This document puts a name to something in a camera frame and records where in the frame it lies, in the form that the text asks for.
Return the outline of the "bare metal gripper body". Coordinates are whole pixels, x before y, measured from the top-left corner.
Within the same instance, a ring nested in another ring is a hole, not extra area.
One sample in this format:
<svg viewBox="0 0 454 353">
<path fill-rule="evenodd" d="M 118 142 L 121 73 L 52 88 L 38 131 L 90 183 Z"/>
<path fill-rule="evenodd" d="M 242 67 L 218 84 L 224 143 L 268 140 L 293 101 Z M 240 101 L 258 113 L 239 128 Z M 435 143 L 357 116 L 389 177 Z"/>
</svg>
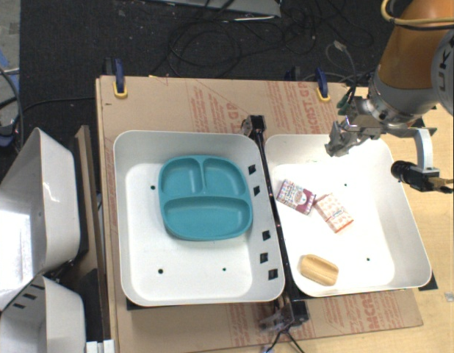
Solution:
<svg viewBox="0 0 454 353">
<path fill-rule="evenodd" d="M 389 106 L 380 99 L 353 99 L 343 107 L 346 140 L 377 139 L 389 133 Z"/>
</svg>

